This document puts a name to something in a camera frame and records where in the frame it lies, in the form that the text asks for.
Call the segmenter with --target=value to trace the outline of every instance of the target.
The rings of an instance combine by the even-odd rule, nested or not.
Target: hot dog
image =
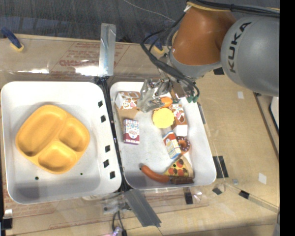
[[[146,165],[141,165],[140,169],[150,179],[155,180],[157,182],[166,183],[166,182],[168,182],[170,180],[169,176],[158,174],[158,173],[154,172],[153,170],[151,170]]]

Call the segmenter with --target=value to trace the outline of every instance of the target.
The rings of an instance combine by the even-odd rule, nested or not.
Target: yellow circle
[[[168,108],[155,110],[152,116],[154,125],[158,128],[168,128],[175,120],[174,113]]]

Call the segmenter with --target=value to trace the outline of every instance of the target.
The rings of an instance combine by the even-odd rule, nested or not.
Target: dark gray floor
[[[280,0],[208,1],[280,8]],[[116,25],[117,40],[139,43],[148,33],[163,29],[178,19],[185,8],[185,2],[186,0],[0,0],[0,29],[5,26],[15,33],[98,40],[101,23],[108,23]]]

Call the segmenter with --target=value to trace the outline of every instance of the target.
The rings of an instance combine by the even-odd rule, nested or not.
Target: pizza slice
[[[174,161],[163,174],[169,177],[194,178],[192,166],[183,155]]]

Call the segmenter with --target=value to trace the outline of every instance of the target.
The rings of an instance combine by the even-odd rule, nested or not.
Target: yellow divided plate
[[[69,171],[89,145],[88,129],[55,105],[38,108],[19,129],[18,151],[38,167],[54,174]]]

